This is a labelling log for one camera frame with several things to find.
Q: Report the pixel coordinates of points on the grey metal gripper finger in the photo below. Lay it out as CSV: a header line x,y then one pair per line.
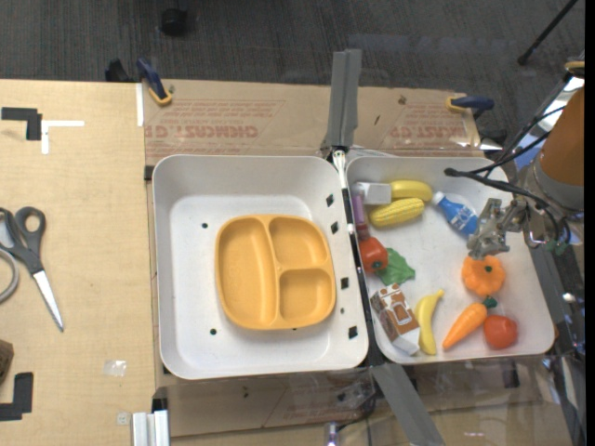
x,y
478,246
498,243

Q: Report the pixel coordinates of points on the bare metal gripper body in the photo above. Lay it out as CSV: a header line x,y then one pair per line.
x,y
504,216

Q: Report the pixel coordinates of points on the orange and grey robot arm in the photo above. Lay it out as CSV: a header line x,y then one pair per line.
x,y
564,147

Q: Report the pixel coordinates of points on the orange pumpkin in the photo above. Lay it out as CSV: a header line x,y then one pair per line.
x,y
483,276

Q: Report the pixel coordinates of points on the blue bottle with white cap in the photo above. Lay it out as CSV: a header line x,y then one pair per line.
x,y
455,214

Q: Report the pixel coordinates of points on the white plastic tray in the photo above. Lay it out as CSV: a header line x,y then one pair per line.
x,y
441,263
195,249

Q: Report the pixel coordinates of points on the orange carrot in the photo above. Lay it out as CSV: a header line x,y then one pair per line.
x,y
465,325

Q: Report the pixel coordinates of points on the green lettuce leaf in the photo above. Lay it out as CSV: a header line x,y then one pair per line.
x,y
399,271

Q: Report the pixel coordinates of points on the yellow lemon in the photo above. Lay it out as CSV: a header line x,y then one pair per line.
x,y
413,189

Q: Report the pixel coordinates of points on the yellow corn cob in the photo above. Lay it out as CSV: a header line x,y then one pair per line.
x,y
397,213

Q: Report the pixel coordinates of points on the red tomato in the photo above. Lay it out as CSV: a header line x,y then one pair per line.
x,y
500,331

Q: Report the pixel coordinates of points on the yellow banana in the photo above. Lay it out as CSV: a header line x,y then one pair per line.
x,y
427,323

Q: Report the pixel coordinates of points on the red bell pepper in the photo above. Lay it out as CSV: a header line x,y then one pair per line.
x,y
372,253

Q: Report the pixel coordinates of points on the brown and white carton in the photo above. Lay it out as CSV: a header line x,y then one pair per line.
x,y
395,316

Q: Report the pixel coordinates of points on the white and grey carton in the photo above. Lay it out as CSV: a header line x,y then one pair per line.
x,y
375,193

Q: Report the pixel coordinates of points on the purple bottle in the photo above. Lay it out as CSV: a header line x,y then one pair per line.
x,y
359,212

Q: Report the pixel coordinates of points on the orange divided plate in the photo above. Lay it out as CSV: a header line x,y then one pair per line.
x,y
251,272

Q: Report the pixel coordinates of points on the brown cardboard board red print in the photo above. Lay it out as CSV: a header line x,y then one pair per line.
x,y
209,123

